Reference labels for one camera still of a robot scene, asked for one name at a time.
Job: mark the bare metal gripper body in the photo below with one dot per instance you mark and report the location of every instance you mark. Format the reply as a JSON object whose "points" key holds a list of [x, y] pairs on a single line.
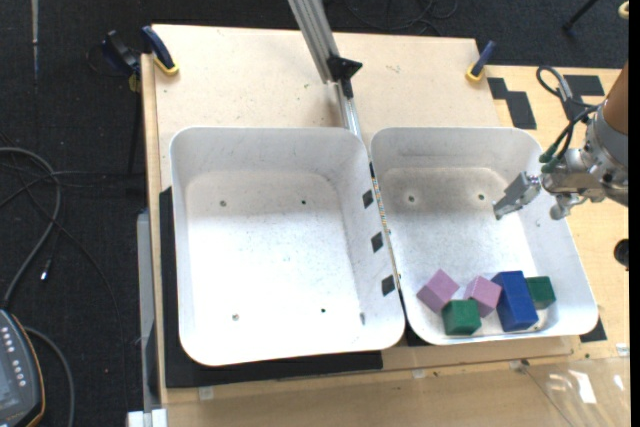
{"points": [[587, 172]]}

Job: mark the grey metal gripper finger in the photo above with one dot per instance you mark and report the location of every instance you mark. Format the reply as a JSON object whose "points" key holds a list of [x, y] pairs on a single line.
{"points": [[562, 207], [516, 195]]}

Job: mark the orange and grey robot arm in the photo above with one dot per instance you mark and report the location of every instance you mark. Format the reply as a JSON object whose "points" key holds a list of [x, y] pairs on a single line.
{"points": [[618, 105]]}

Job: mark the white plastic tray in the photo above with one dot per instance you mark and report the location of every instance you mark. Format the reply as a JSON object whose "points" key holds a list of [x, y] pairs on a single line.
{"points": [[270, 255], [450, 240]]}

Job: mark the green cube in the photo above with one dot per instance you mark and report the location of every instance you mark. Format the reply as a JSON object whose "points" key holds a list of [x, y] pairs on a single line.
{"points": [[461, 317], [541, 291]]}

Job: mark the pink cube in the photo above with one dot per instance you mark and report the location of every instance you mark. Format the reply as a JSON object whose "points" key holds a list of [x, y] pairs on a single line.
{"points": [[437, 291], [484, 294]]}

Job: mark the blue block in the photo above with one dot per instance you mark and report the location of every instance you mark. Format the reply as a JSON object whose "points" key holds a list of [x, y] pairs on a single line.
{"points": [[515, 302]]}

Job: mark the thin black and white rod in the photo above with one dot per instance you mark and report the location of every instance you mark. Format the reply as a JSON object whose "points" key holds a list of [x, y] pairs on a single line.
{"points": [[381, 210]]}

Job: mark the pale wood board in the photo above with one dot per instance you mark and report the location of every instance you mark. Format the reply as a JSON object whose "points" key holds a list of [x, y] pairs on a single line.
{"points": [[250, 80]]}

